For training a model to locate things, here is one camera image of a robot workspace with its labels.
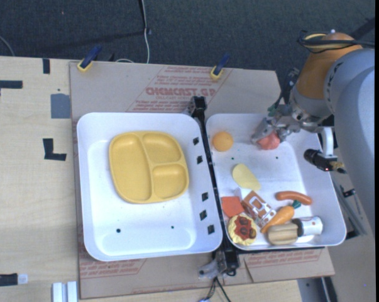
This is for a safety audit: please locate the thin black rod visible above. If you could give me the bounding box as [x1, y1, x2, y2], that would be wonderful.
[195, 107, 231, 257]

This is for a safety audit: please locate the orange toy sausage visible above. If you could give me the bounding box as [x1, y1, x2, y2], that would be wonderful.
[275, 191, 313, 206]

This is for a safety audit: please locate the pale yellow toy slice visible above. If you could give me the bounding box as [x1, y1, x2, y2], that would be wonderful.
[231, 163, 262, 191]

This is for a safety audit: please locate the white plastic tray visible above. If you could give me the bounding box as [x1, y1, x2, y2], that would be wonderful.
[205, 113, 348, 252]
[76, 111, 224, 262]

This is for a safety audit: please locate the yellow and red toy pizza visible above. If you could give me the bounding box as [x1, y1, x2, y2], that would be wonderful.
[227, 213, 258, 247]

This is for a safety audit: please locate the black block with thin wires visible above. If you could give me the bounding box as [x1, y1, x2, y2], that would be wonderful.
[219, 249, 241, 272]
[188, 96, 208, 118]

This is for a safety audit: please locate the orange toy carrot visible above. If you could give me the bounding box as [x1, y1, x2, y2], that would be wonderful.
[260, 199, 302, 235]

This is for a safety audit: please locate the yellow divided plate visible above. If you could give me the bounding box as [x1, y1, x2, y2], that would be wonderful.
[108, 131, 190, 205]

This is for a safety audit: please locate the orange round biscuit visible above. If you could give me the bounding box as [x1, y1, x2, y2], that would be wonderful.
[211, 131, 234, 153]

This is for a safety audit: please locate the tan toy bread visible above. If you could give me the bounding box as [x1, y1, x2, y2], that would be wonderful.
[266, 222, 300, 246]

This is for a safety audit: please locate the white bottle with brown cap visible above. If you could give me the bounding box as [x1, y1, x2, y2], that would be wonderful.
[292, 216, 324, 238]

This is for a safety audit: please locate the pink toy meat lump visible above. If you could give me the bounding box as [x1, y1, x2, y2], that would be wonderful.
[256, 132, 282, 151]

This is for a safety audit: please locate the orange and white carton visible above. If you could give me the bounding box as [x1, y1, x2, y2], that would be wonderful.
[241, 190, 277, 229]

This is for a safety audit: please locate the brown cardboard board red print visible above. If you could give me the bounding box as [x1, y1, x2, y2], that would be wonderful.
[69, 60, 336, 300]

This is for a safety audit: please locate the black cylinder on white bracket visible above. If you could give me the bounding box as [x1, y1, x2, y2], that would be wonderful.
[303, 126, 348, 174]

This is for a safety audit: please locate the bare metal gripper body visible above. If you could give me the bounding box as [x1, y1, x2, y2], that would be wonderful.
[268, 104, 321, 132]

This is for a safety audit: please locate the orange flat square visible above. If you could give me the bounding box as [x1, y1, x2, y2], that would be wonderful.
[220, 196, 245, 219]

